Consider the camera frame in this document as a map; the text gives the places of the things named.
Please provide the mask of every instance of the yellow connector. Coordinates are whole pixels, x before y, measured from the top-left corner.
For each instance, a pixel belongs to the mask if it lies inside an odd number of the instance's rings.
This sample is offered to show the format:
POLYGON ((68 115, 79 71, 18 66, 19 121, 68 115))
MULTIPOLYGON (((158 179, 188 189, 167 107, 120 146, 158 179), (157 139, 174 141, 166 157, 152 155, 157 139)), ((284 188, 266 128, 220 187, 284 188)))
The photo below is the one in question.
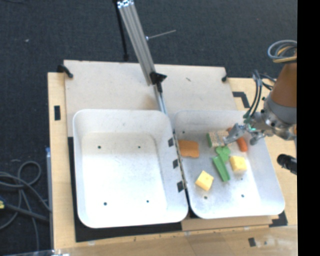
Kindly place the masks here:
POLYGON ((234 170, 235 172, 247 170, 247 164, 244 157, 234 155, 234 156, 231 156, 229 160, 230 160, 232 170, 234 170))
POLYGON ((195 184, 198 185, 200 188, 204 189, 205 191, 208 191, 211 188, 213 181, 214 177, 203 170, 199 175, 198 179, 195 181, 195 184))

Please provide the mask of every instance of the black floor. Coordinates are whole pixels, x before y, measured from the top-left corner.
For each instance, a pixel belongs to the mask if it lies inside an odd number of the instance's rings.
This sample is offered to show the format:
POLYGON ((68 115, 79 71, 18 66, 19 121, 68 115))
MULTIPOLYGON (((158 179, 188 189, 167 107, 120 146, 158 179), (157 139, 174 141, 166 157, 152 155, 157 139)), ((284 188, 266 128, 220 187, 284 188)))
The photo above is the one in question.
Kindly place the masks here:
MULTIPOLYGON (((277 77, 282 66, 268 59, 268 47, 297 40, 298 0, 136 0, 135 6, 146 36, 176 30, 150 39, 156 64, 219 66, 245 78, 257 69, 277 77)), ((125 35, 129 61, 137 62, 125 35)), ((47 72, 63 60, 122 62, 123 54, 112 0, 0 0, 0 172, 17 176, 23 163, 37 162, 42 174, 33 187, 47 199, 47 72)), ((28 164, 21 178, 29 183, 37 171, 28 164)), ((48 214, 30 189, 25 193, 34 212, 48 214)), ((17 190, 0 184, 0 196, 18 204, 17 190)), ((0 228, 11 216, 0 210, 0 228)), ((50 249, 49 225, 36 225, 38 249, 50 249)), ((30 217, 20 214, 0 229, 0 255, 36 250, 30 217)))

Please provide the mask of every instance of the brown cylinder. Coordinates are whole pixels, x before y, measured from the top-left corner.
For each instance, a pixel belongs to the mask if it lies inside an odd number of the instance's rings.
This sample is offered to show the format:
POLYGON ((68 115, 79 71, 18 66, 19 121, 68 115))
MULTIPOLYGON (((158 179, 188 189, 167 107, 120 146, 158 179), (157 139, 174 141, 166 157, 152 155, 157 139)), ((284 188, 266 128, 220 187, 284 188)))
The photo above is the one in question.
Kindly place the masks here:
POLYGON ((297 107, 297 63, 285 64, 271 91, 274 102, 285 107, 297 107))

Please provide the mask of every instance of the wooden table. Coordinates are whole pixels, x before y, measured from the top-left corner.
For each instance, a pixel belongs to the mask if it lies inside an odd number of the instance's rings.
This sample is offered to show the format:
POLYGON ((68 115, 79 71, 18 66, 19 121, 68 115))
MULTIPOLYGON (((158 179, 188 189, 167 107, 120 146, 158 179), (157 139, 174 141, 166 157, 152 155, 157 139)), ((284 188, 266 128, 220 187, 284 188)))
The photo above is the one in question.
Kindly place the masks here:
MULTIPOLYGON (((293 141, 284 141, 276 136, 267 137, 265 141, 285 199, 287 226, 269 227, 278 216, 226 218, 209 222, 185 219, 179 232, 76 242, 67 141, 65 74, 50 72, 47 79, 53 246, 57 253, 195 256, 220 252, 219 255, 257 255, 261 250, 271 253, 281 249, 281 255, 298 254, 297 176, 277 163, 279 154, 295 156, 296 149, 293 141), (55 120, 55 106, 60 107, 59 120, 55 120)), ((226 83, 229 83, 233 92, 245 93, 249 103, 253 101, 255 84, 252 79, 228 78, 226 83)), ((269 91, 263 89, 262 96, 268 94, 269 91)), ((234 100, 237 108, 243 110, 241 98, 235 97, 234 100)))

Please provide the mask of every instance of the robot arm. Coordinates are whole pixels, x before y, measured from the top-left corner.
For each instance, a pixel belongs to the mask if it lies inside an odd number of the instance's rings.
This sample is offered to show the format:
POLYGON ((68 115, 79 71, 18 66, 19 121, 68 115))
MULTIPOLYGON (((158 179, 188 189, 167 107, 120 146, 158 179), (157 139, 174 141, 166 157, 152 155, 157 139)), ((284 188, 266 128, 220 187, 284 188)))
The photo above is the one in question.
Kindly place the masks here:
MULTIPOLYGON (((273 89, 265 99, 263 109, 257 112, 261 97, 262 79, 255 70, 252 74, 256 83, 254 102, 249 111, 243 116, 244 124, 236 123, 224 138, 224 143, 229 144, 248 132, 252 138, 251 145, 255 145, 265 136, 277 135, 288 141, 294 140, 297 148, 297 42, 283 40, 272 44, 268 49, 268 55, 275 63, 283 63, 284 66, 275 81, 273 89)), ((280 155, 277 162, 292 173, 297 174, 297 159, 287 155, 280 155)))

